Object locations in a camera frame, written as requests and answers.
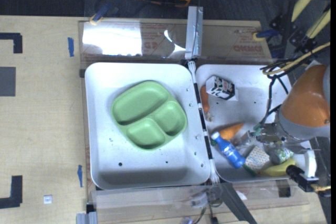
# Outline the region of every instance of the blue bottle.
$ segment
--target blue bottle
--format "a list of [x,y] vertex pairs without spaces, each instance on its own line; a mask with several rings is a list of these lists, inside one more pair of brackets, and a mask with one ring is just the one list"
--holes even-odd
[[222,139],[218,132],[211,135],[211,138],[218,144],[220,151],[238,169],[245,163],[245,158],[236,150],[230,141]]

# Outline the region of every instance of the bottle cap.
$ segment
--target bottle cap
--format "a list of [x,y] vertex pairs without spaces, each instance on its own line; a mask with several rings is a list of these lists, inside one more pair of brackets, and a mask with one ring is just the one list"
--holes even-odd
[[212,135],[211,135],[211,138],[213,140],[216,140],[218,137],[220,136],[220,134],[218,132],[214,132]]

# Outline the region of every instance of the table surface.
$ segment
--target table surface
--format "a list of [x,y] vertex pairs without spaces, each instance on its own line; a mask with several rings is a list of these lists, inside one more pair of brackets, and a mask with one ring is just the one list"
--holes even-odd
[[[0,223],[76,223],[85,212],[87,180],[78,17],[0,16],[0,32],[21,33],[23,53],[0,40],[0,66],[16,67],[16,96],[0,97],[0,197],[10,196],[11,176],[23,176],[23,203],[0,209]],[[68,37],[75,44],[70,57]],[[77,175],[83,167],[83,187]],[[52,195],[52,204],[44,204]],[[251,210],[258,223],[326,223],[318,196],[306,204]],[[220,222],[236,222],[231,213]],[[181,219],[141,223],[180,223]],[[203,218],[199,223],[209,223]]]

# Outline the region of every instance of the green plate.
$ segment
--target green plate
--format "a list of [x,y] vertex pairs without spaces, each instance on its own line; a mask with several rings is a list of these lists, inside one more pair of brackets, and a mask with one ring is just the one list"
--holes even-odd
[[142,82],[118,96],[111,115],[122,134],[143,150],[162,147],[187,126],[180,104],[155,81]]

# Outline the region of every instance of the gray square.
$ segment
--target gray square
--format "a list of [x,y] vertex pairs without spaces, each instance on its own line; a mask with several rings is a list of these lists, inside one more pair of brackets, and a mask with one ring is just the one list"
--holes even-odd
[[0,96],[15,96],[16,67],[0,67]]

